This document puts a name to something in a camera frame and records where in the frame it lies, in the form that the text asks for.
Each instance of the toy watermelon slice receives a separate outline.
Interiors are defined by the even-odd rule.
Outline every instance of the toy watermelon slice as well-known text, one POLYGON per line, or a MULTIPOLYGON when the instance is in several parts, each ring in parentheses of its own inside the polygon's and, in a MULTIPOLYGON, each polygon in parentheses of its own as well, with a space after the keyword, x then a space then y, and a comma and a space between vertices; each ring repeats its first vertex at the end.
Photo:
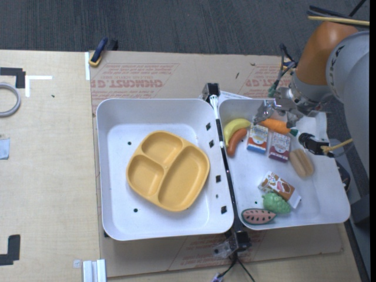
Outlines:
POLYGON ((266 209, 250 208, 241 213, 241 217, 249 224, 264 224, 273 220, 277 215, 266 209))

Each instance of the yellow banana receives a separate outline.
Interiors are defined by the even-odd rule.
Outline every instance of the yellow banana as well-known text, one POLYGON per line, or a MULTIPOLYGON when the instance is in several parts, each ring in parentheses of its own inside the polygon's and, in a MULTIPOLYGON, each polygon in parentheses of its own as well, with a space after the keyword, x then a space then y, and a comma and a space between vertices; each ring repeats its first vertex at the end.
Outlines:
POLYGON ((229 141, 232 135, 238 130, 244 127, 249 127, 251 122, 245 118, 236 118, 231 120, 228 124, 225 125, 223 129, 224 144, 226 147, 229 145, 229 141))

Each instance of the wooden table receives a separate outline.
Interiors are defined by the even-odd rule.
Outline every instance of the wooden table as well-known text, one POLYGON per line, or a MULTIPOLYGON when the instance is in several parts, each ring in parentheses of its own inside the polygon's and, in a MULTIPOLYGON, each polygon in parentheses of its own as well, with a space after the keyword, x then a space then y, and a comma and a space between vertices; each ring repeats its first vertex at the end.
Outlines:
MULTIPOLYGON (((21 235, 19 260, 0 266, 1 281, 81 281, 80 261, 100 259, 95 147, 85 53, 1 51, 0 67, 22 68, 29 97, 0 118, 0 139, 10 139, 0 160, 0 243, 21 235)), ((12 83, 8 76, 0 82, 12 83)), ((0 90, 0 112, 14 98, 0 90)), ((339 253, 245 264, 259 281, 360 281, 343 224, 339 253)), ((111 278, 111 281, 210 281, 227 266, 111 278)), ((226 281, 250 281, 235 265, 226 281)))

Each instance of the roll of tape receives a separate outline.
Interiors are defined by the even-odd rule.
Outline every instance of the roll of tape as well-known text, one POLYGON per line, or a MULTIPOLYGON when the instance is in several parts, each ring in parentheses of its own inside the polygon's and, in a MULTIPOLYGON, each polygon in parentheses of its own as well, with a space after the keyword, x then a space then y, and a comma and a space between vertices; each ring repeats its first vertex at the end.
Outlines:
POLYGON ((0 89, 10 90, 11 92, 14 93, 14 95, 17 98, 16 104, 14 105, 14 107, 12 107, 12 109, 7 110, 5 112, 0 112, 0 117, 8 117, 10 115, 13 115, 18 110, 18 108, 21 104, 21 96, 20 96, 18 90, 15 87, 13 87, 13 86, 11 86, 7 83, 0 83, 0 89))

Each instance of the dark gray carpet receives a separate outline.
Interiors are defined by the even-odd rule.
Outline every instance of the dark gray carpet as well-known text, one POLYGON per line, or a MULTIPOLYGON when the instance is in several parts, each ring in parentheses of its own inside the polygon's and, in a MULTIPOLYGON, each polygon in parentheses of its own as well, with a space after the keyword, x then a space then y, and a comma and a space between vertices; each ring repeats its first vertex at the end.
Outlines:
MULTIPOLYGON (((319 21, 310 5, 350 14, 360 0, 0 0, 0 49, 88 51, 103 36, 122 51, 280 55, 299 59, 319 21)), ((354 15, 370 19, 370 0, 354 15)), ((328 106, 328 135, 350 138, 341 103, 328 106)), ((347 153, 361 197, 370 184, 355 149, 347 153)), ((361 277, 368 281, 347 224, 361 277)))

